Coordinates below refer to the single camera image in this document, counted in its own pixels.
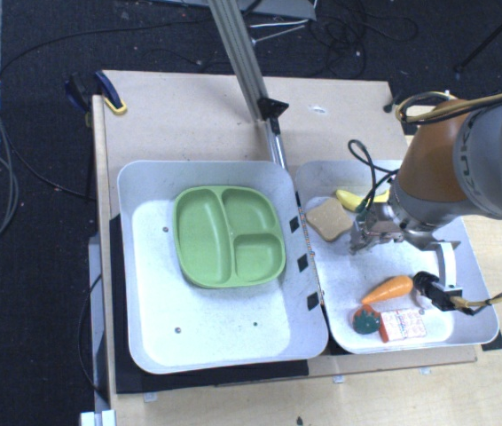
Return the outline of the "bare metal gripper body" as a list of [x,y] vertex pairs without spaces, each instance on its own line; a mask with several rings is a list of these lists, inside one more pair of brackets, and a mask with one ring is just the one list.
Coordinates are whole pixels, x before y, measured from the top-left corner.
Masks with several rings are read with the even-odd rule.
[[374,202],[356,216],[356,225],[364,236],[378,236],[380,243],[429,243],[433,240],[433,227],[412,217],[398,205]]

